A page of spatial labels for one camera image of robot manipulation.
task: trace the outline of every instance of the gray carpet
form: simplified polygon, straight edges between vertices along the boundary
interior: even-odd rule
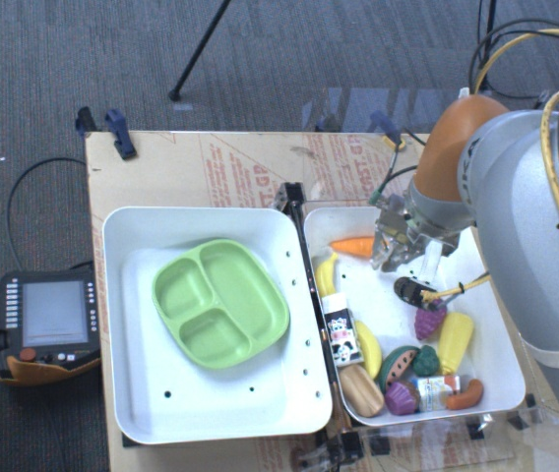
[[[362,132],[382,110],[428,133],[468,86],[490,2],[232,0],[172,102],[168,93],[221,1],[0,0],[0,277],[16,268],[9,192],[43,159],[84,158],[74,128],[81,107],[102,129],[113,107],[131,130],[271,132],[314,131],[324,115],[339,131]],[[497,0],[495,27],[522,19],[559,23],[559,0]],[[523,42],[487,80],[509,108],[532,107],[559,89],[559,40]],[[92,257],[80,164],[34,170],[10,213],[24,268]],[[99,370],[40,388],[0,384],[0,472],[64,469],[108,469]]]

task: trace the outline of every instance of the green plate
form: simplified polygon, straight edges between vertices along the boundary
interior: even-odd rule
[[[289,310],[267,271],[242,244],[217,239],[162,267],[153,300],[181,349],[200,366],[231,367],[288,328]]]

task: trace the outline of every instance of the orange carrot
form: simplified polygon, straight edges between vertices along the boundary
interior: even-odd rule
[[[374,236],[362,236],[333,241],[330,246],[338,252],[369,259],[373,244]]]

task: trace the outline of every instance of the robotic arm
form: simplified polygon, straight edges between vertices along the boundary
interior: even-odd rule
[[[442,114],[404,197],[381,198],[372,265],[438,262],[475,226],[485,266],[559,400],[559,115],[480,95]]]

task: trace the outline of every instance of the black clamp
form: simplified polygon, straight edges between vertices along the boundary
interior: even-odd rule
[[[104,117],[107,125],[109,126],[109,131],[115,135],[115,147],[123,159],[128,159],[129,157],[135,157],[138,153],[133,147],[133,142],[131,142],[131,136],[129,135],[129,130],[126,127],[126,119],[122,112],[117,108],[110,108],[106,112]]]

